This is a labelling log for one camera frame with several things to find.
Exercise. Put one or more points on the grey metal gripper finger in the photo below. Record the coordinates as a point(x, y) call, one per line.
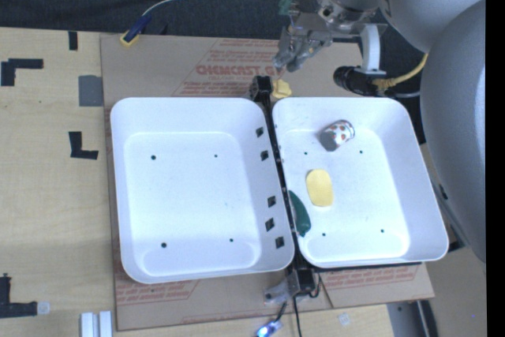
point(282, 55)
point(300, 57)

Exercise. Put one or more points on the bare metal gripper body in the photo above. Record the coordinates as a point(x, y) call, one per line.
point(315, 25)

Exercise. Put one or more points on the pale yellow toy food piece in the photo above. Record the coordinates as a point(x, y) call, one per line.
point(281, 88)

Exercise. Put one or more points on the white can with strawberry print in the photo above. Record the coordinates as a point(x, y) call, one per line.
point(338, 135)

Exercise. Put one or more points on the brown cardboard board red print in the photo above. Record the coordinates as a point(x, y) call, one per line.
point(158, 63)

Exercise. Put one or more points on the yellow oval biscuit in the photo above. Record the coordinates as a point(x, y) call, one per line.
point(320, 187)

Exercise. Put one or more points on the white plastic tray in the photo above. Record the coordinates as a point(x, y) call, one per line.
point(185, 189)
point(367, 189)

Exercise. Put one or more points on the green chili pepper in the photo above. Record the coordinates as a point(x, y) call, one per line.
point(300, 215)

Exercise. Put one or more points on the black cylinder on white bracket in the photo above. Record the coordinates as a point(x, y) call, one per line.
point(357, 81)

